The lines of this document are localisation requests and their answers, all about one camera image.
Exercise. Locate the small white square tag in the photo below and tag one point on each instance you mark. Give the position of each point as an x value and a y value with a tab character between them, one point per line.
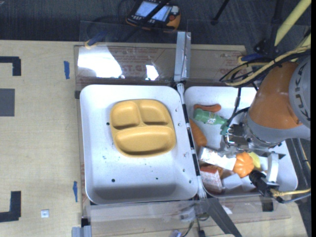
45	213

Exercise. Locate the yellow banana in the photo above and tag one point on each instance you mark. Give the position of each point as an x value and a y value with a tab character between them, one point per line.
256	160

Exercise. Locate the orange and white carton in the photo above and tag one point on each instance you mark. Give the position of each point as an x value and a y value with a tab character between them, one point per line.
211	180

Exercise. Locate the white plastic tray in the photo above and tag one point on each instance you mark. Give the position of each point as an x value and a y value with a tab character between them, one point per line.
212	97
138	176

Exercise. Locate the yellow divided plate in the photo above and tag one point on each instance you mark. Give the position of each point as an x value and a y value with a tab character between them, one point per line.
143	134

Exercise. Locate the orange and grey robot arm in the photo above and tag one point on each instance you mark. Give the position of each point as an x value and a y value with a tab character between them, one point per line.
274	107

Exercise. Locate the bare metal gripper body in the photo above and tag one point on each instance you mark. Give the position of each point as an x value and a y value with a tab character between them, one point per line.
236	134

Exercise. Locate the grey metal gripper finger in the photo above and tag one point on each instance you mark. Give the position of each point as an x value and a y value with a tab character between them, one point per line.
223	150
235	151

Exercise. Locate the orange sausage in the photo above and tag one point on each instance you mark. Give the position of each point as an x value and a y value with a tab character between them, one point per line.
207	107

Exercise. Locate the orange carrot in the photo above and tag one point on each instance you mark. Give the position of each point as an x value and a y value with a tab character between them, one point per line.
198	134

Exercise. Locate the black cylinder on white bracket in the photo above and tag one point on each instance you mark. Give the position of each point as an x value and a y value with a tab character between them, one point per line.
261	181

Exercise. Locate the green bottle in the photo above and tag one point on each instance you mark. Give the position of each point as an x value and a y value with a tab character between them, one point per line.
207	118

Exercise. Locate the white cube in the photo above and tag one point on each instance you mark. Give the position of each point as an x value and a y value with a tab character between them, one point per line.
232	181

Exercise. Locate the orange pumpkin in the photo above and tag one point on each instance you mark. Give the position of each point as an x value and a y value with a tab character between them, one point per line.
243	165

